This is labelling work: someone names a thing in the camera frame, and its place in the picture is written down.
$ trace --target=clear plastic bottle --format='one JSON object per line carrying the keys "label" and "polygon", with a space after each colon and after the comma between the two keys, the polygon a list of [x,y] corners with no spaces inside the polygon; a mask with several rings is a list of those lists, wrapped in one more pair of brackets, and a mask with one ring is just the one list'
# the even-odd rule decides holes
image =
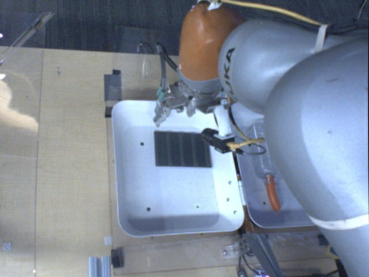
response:
{"label": "clear plastic bottle", "polygon": [[[264,123],[259,121],[252,124],[248,131],[247,136],[251,139],[257,139],[259,137],[265,137],[264,135]],[[275,211],[281,209],[277,193],[276,193],[276,173],[275,167],[270,160],[268,146],[266,143],[261,144],[261,147],[255,147],[255,154],[253,154],[254,171],[258,178],[264,179],[266,190],[270,205]]]}

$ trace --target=gray carpet floor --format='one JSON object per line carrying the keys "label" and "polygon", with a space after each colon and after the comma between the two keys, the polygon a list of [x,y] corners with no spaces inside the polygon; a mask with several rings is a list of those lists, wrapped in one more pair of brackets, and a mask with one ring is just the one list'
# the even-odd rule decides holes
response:
{"label": "gray carpet floor", "polygon": [[[346,24],[363,0],[243,0],[290,9],[319,21]],[[54,12],[47,24],[46,48],[131,51],[129,42],[161,40],[178,52],[184,16],[196,0],[0,0],[0,14]],[[237,8],[244,18],[264,14]],[[368,6],[362,17],[367,20]]]}

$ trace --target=white cable tie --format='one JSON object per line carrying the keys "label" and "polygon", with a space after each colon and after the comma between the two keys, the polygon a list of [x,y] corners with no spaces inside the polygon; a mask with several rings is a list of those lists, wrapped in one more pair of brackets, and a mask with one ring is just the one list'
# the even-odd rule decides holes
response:
{"label": "white cable tie", "polygon": [[327,27],[328,27],[328,25],[321,25],[319,27],[317,41],[315,42],[314,53],[318,53],[318,52],[323,50],[325,37],[326,37],[326,34],[327,34]]}
{"label": "white cable tie", "polygon": [[355,218],[341,220],[320,220],[313,218],[310,215],[308,217],[318,227],[335,231],[352,230],[369,224],[369,214],[359,215]]}
{"label": "white cable tie", "polygon": [[217,1],[213,1],[210,3],[210,5],[208,6],[208,10],[211,11],[213,9],[218,9],[220,6],[222,6],[223,3],[217,2]]}

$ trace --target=orange handle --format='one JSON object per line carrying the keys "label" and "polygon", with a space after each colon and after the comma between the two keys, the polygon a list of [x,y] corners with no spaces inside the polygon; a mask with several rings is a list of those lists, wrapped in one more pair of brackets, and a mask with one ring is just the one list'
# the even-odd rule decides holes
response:
{"label": "orange handle", "polygon": [[274,181],[273,175],[267,175],[266,176],[266,191],[268,193],[268,198],[270,205],[275,211],[278,211],[281,209],[281,204],[279,203],[277,193],[276,193],[276,183]]}

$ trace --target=white tray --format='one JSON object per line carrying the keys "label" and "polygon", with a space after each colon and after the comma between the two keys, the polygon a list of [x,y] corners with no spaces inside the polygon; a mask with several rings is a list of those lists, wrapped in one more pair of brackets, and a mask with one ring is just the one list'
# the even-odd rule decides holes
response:
{"label": "white tray", "polygon": [[211,168],[155,165],[154,131],[216,129],[213,114],[172,111],[157,128],[155,104],[125,100],[112,112],[121,228],[134,237],[237,230],[244,212],[231,153],[211,147]]}

